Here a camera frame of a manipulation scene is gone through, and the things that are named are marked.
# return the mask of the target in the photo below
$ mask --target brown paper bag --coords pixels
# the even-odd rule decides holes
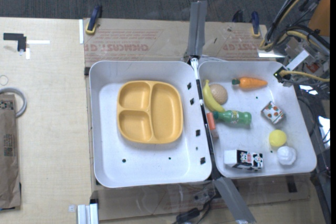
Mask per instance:
[[[0,208],[21,203],[14,94],[0,94]]]

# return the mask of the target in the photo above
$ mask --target white ball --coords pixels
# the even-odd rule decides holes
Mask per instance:
[[[296,160],[296,150],[289,146],[282,146],[278,148],[277,156],[279,163],[283,165],[291,165]]]

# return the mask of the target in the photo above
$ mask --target toy carrot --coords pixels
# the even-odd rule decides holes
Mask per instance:
[[[239,85],[244,89],[260,88],[267,85],[267,81],[255,78],[242,77],[240,79],[233,79],[232,85]]]

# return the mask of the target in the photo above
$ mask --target green bottle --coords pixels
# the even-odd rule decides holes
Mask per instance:
[[[239,112],[236,110],[227,110],[225,112],[213,112],[214,119],[222,120],[227,123],[234,124],[250,124],[252,120],[252,115],[249,112]]]

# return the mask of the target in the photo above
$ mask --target yellow banana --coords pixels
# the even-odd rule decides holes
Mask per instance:
[[[209,80],[205,80],[203,87],[203,99],[206,107],[210,111],[224,112],[225,109],[214,99],[209,87]]]

